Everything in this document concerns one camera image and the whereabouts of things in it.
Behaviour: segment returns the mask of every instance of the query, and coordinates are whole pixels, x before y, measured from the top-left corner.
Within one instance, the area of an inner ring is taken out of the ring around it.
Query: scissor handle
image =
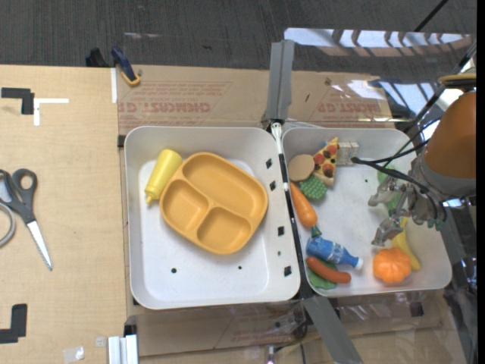
[[[8,219],[10,220],[10,227],[7,233],[0,239],[0,248],[3,247],[6,243],[10,241],[10,239],[14,236],[15,233],[15,217],[14,213],[6,206],[5,204],[0,202],[0,210],[3,211]]]
[[[10,201],[5,201],[0,198],[0,202],[3,202],[6,206],[19,213],[26,223],[35,221],[36,218],[33,214],[33,194],[37,188],[36,174],[26,168],[20,168],[12,175],[5,170],[0,170],[0,175],[3,175],[7,191],[11,197]],[[22,186],[22,179],[24,177],[31,179],[29,187]]]
[[[28,177],[31,179],[29,187],[22,186],[22,180]],[[22,202],[29,208],[33,207],[33,194],[37,188],[37,175],[31,170],[26,168],[19,168],[12,174],[12,180],[17,188],[18,193],[22,197]]]

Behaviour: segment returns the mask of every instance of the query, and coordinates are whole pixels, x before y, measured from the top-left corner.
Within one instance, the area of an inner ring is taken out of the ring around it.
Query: black cable
[[[406,180],[412,184],[415,184],[416,186],[420,187],[421,193],[428,193],[430,191],[426,186],[424,186],[423,184],[420,184],[414,178],[409,177],[408,175],[402,173],[401,171],[393,170],[391,168],[385,168],[383,166],[376,165],[373,162],[356,158],[355,156],[353,158],[350,158],[350,160],[352,161],[352,163],[357,163],[358,165],[367,165],[372,168],[375,168],[376,170],[384,173],[385,175],[389,175],[390,177]]]
[[[407,143],[406,143],[404,146],[402,146],[402,147],[401,147],[401,148],[400,148],[400,149],[399,149],[399,150],[396,152],[396,154],[394,154],[394,156],[395,156],[395,157],[393,157],[393,156],[389,157],[389,159],[387,160],[387,162],[386,162],[386,164],[384,165],[384,167],[387,167],[387,165],[388,165],[390,162],[392,162],[392,161],[393,161],[393,159],[395,159],[395,158],[400,158],[400,156],[397,156],[397,155],[399,155],[399,154],[402,152],[402,150],[403,150],[405,147],[407,147],[407,146],[409,145],[409,143],[411,143],[411,142],[412,142],[414,139],[416,139],[416,137],[418,137],[418,135],[420,135],[421,133],[423,133],[423,132],[424,132],[424,130],[425,130],[426,128],[428,128],[428,127],[429,127],[431,124],[434,124],[434,123],[436,123],[436,122],[437,122],[437,121],[439,121],[439,120],[441,120],[441,117],[439,117],[439,118],[435,118],[434,120],[429,121],[429,122],[428,122],[428,123],[426,123],[426,124],[425,124],[423,127],[421,127],[421,129],[420,129],[420,130],[419,130],[417,133],[415,133],[415,135],[414,135],[413,137],[410,137],[410,138],[409,138],[409,140],[408,140],[408,142],[407,142]]]
[[[441,210],[443,211],[443,222],[448,219],[448,213],[446,212],[446,209],[443,206],[444,201],[440,201],[440,206]]]
[[[470,59],[473,58],[473,56],[477,53],[477,40],[475,39],[473,41],[473,44],[470,46],[468,51],[465,53],[463,58],[460,60],[460,62],[453,68],[451,71],[451,74],[458,74],[462,69],[465,67],[465,65],[470,61]],[[424,107],[419,111],[419,113],[416,115],[416,117],[408,123],[408,126],[405,127],[402,132],[407,133],[413,126],[415,126],[425,115],[426,113],[429,112],[431,107],[435,104],[436,101],[441,97],[443,92],[445,91],[446,87],[445,85],[441,84],[438,90],[433,94],[433,96],[426,102]]]
[[[415,33],[421,31],[421,29],[433,18],[433,16],[448,2],[448,0],[442,0],[426,18],[415,28]]]
[[[424,193],[428,199],[428,201],[431,202],[431,206],[433,207],[433,218],[435,220],[438,219],[438,208],[437,208],[437,204],[434,203],[433,199],[430,197],[430,195],[428,193]]]
[[[382,163],[382,162],[390,163],[394,159],[401,158],[402,156],[410,154],[411,152],[418,151],[421,147],[426,146],[427,142],[429,141],[430,141],[429,139],[425,140],[424,142],[419,143],[416,147],[413,147],[412,149],[408,149],[407,151],[403,151],[400,154],[395,154],[393,156],[388,156],[387,158],[377,159],[375,161],[369,161],[369,162],[370,163]]]
[[[300,344],[300,350],[302,351],[302,364],[306,364],[305,350],[303,349],[303,344]]]

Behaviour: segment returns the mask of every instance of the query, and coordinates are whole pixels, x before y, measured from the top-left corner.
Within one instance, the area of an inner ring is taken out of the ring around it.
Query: scissors
[[[29,187],[23,187],[22,180],[24,177],[31,179]],[[0,183],[2,181],[5,183],[8,196],[0,194],[0,204],[7,206],[22,217],[23,222],[29,228],[30,234],[32,234],[40,256],[48,269],[52,270],[51,258],[47,252],[47,247],[40,232],[39,224],[37,224],[36,216],[33,214],[33,194],[37,188],[36,173],[26,168],[20,168],[12,175],[5,170],[0,170]]]

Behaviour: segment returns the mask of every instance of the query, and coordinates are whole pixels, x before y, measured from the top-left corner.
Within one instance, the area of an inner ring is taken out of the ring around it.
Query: divided plate
[[[220,255],[243,248],[268,207],[253,176],[210,152],[190,156],[161,194],[160,210],[179,234]]]

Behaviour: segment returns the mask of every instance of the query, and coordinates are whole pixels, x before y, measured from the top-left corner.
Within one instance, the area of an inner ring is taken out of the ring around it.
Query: toy bottle
[[[334,264],[350,264],[357,270],[360,270],[364,264],[364,260],[352,256],[346,248],[333,241],[325,240],[322,236],[308,239],[306,253]]]
[[[161,192],[180,167],[182,161],[182,157],[171,149],[164,149],[160,152],[145,187],[146,203],[149,204],[153,199],[160,199]]]

